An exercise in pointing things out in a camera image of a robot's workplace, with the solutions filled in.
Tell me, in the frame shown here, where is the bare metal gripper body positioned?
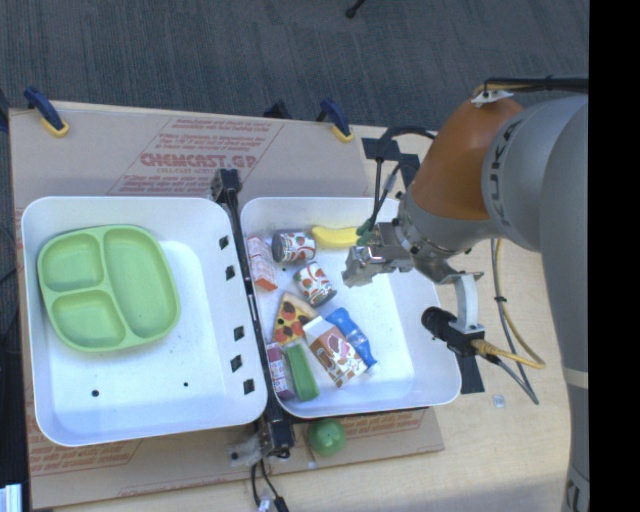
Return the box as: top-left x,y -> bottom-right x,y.
353,222 -> 416,278

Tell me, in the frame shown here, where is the yellow banana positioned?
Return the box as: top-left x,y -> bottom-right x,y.
311,224 -> 362,250

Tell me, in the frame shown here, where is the small can red fruit print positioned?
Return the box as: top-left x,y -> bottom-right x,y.
292,261 -> 338,308
271,230 -> 317,265

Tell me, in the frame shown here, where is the blue bottle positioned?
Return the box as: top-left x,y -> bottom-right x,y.
325,306 -> 379,373

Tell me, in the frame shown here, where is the pizza slice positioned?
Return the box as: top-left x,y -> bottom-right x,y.
272,291 -> 319,347

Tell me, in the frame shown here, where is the brown and white milk carton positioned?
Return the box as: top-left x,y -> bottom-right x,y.
302,315 -> 369,389

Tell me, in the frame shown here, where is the white plastic tray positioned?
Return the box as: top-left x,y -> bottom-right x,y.
20,195 -> 269,448
239,196 -> 463,420

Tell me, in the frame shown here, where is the orange and white carton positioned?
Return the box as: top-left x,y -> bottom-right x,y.
246,235 -> 279,292

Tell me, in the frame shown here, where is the green block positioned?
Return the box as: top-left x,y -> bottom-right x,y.
284,341 -> 321,403

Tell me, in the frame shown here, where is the thin black rod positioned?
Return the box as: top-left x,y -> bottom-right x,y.
223,187 -> 281,426

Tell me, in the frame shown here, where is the maroon and white packet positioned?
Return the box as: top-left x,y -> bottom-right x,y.
265,342 -> 296,402

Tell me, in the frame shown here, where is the green apple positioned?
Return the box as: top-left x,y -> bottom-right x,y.
306,417 -> 347,457

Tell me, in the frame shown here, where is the green divided plate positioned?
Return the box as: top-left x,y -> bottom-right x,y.
36,224 -> 182,353

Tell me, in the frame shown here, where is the brown cardboard board red print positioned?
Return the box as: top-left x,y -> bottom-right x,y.
8,100 -> 446,511

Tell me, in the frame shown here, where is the black cylinder on white bracket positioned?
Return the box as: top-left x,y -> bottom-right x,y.
420,271 -> 487,358

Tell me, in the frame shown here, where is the black block with thin wires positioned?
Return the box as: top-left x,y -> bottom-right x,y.
253,417 -> 297,457
210,168 -> 243,202

